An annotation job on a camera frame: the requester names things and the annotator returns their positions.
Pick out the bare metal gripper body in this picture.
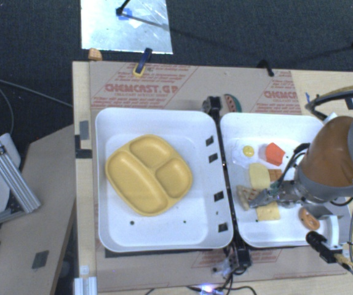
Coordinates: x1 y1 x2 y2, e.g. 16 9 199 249
268 180 307 209

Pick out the yellow cheese slice with holes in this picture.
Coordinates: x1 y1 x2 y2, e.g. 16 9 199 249
255 202 281 222

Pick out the tan pizza slice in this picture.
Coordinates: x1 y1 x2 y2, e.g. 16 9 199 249
236 184 264 211

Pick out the plain yellow cheese slice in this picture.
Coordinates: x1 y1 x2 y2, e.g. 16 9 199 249
248 162 271 191

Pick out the brown waffle biscuit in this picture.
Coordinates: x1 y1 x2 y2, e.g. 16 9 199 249
268 168 284 183
87 47 103 62

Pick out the brown pretzel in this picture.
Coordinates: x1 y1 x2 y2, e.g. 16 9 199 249
298 207 321 231

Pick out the orange and white carton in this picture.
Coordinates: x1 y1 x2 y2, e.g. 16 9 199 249
258 142 286 167

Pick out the white fried egg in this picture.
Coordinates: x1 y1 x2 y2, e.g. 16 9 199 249
231 139 258 168

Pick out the thin black rod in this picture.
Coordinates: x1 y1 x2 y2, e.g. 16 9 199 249
212 108 244 249

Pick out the white plastic tray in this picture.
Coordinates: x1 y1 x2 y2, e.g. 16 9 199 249
95 107 234 253
219 112 330 248

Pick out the red and green watermelon slice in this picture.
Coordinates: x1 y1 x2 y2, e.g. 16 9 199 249
223 93 243 114

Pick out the yellow divided plate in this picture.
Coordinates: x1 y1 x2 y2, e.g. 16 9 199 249
105 133 194 218

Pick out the brown cardboard board, red print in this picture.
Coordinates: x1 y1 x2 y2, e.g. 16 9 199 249
89 61 351 289

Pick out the black cylinder on white bracket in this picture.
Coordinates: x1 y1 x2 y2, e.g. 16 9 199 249
305 214 345 264

